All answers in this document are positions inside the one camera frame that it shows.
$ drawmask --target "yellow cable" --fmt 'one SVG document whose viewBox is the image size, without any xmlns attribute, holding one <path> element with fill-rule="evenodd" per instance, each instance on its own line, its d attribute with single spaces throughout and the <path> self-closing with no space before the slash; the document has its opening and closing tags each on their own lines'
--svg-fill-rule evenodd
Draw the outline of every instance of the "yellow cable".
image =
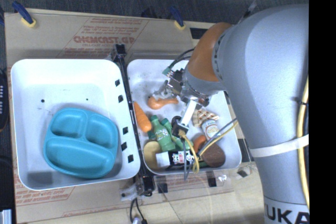
<svg viewBox="0 0 336 224">
<path fill-rule="evenodd" d="M 307 107 L 307 102 L 308 102 L 308 76 L 307 76 L 307 81 L 306 85 L 303 90 L 303 95 L 302 95 L 302 104 L 299 109 L 299 114 L 298 114 L 298 124 L 297 124 L 297 137 L 300 138 L 303 136 L 303 125 L 304 125 L 304 114 L 306 112 L 306 107 Z M 309 199 L 309 188 L 308 188 L 308 183 L 307 183 L 307 173 L 306 173 L 306 166 L 305 166 L 305 155 L 304 155 L 304 149 L 303 147 L 298 149 L 298 156 L 299 156 L 299 169 L 300 169 L 300 177 L 301 177 L 301 184 L 302 184 L 302 190 L 304 193 L 304 197 L 306 199 L 306 203 L 308 206 L 308 210 L 310 210 L 310 199 Z"/>
<path fill-rule="evenodd" d="M 211 147 L 214 143 L 216 143 L 219 139 L 221 139 L 224 135 L 226 135 L 229 131 L 231 131 L 234 127 L 236 127 L 238 125 L 238 122 L 236 121 L 234 123 L 234 125 L 228 129 L 227 131 L 225 131 L 223 134 L 221 134 L 219 137 L 215 138 L 211 143 L 209 143 L 204 149 L 202 149 L 202 152 L 200 153 L 199 156 L 202 156 L 204 154 L 204 152 Z"/>
<path fill-rule="evenodd" d="M 190 140 L 187 138 L 187 136 L 186 136 L 186 134 L 185 134 L 185 132 L 183 130 L 180 129 L 178 131 L 178 135 L 180 137 L 182 137 L 183 139 L 185 139 L 186 142 L 188 143 L 189 147 L 190 147 L 190 150 L 191 150 L 191 152 L 192 152 L 192 154 L 194 156 L 194 161 L 195 161 L 194 165 L 193 165 L 193 172 L 194 172 L 194 174 L 197 174 L 200 171 L 200 164 L 198 163 L 198 157 L 197 157 L 197 155 L 196 155 L 196 153 L 194 151 L 194 147 L 191 144 Z"/>
</svg>

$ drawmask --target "toy carrot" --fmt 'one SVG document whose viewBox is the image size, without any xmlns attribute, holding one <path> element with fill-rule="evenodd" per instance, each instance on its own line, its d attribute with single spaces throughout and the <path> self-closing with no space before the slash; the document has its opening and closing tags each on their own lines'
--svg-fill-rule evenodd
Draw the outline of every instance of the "toy carrot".
<svg viewBox="0 0 336 224">
<path fill-rule="evenodd" d="M 141 109 L 137 102 L 134 102 L 134 112 L 136 117 L 136 122 L 138 123 L 138 127 L 144 132 L 147 133 L 152 130 L 152 123 L 147 118 L 145 112 Z"/>
</svg>

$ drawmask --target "white plastic container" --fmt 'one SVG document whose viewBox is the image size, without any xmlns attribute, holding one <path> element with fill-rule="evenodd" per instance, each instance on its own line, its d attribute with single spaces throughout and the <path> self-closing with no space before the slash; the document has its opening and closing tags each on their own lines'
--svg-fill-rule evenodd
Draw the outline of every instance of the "white plastic container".
<svg viewBox="0 0 336 224">
<path fill-rule="evenodd" d="M 45 190 L 127 179 L 140 157 L 120 69 L 108 60 L 26 59 L 11 69 L 18 175 L 29 189 Z M 118 127 L 119 145 L 111 172 L 81 179 L 52 169 L 43 144 L 53 115 L 63 108 L 102 114 Z"/>
<path fill-rule="evenodd" d="M 157 115 L 160 121 L 164 118 L 168 118 L 168 120 L 171 121 L 174 116 L 181 116 L 181 113 L 185 108 L 185 104 L 181 101 L 178 104 L 168 104 L 159 110 L 152 110 L 147 106 L 148 98 L 154 91 L 160 88 L 165 80 L 168 79 L 168 77 L 162 74 L 162 71 L 169 66 L 171 62 L 172 60 L 137 59 L 131 61 L 128 65 L 127 71 L 132 100 L 139 104 L 149 118 L 152 115 Z M 174 66 L 173 70 L 185 68 L 186 64 L 187 61 L 181 61 Z M 219 92 L 218 94 L 213 95 L 210 104 L 206 107 L 206 110 L 219 115 L 219 119 L 216 121 L 219 129 L 232 120 L 224 92 Z M 195 127 L 191 120 L 189 122 L 189 127 L 190 129 L 187 132 L 187 137 L 190 140 L 204 134 L 203 130 L 200 127 Z M 141 148 L 143 150 L 146 142 L 148 141 L 148 135 L 139 129 L 139 137 Z M 217 142 L 217 144 L 226 155 L 224 165 L 218 168 L 201 168 L 201 172 L 218 169 L 231 169 L 239 166 L 241 163 L 242 155 L 234 129 L 227 133 L 220 141 Z M 148 166 L 147 168 L 157 175 L 183 173 L 182 170 L 150 169 Z"/>
</svg>

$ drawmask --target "beige round object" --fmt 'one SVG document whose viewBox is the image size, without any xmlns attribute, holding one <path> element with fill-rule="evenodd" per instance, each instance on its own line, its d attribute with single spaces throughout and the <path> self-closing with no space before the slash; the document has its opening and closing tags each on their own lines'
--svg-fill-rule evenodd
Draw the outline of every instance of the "beige round object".
<svg viewBox="0 0 336 224">
<path fill-rule="evenodd" d="M 157 141 L 149 141 L 145 144 L 145 147 L 143 148 L 143 156 L 150 169 L 158 169 L 156 154 L 161 152 L 161 147 Z"/>
</svg>

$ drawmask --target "green bottle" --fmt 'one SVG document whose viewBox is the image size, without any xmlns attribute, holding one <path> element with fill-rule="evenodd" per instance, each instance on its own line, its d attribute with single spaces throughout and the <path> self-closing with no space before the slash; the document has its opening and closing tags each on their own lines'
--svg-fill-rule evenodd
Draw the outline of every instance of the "green bottle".
<svg viewBox="0 0 336 224">
<path fill-rule="evenodd" d="M 168 130 L 170 138 L 176 144 L 177 148 L 183 150 L 183 143 L 181 139 L 172 134 L 172 125 L 170 124 L 169 120 L 167 118 L 164 118 L 161 121 L 161 124 Z M 190 150 L 189 144 L 187 142 L 185 142 L 185 149 L 187 151 Z"/>
<path fill-rule="evenodd" d="M 154 134 L 157 142 L 161 146 L 162 152 L 175 150 L 175 144 L 172 142 L 168 130 L 160 124 L 158 117 L 153 115 L 151 116 L 150 121 L 153 125 Z"/>
</svg>

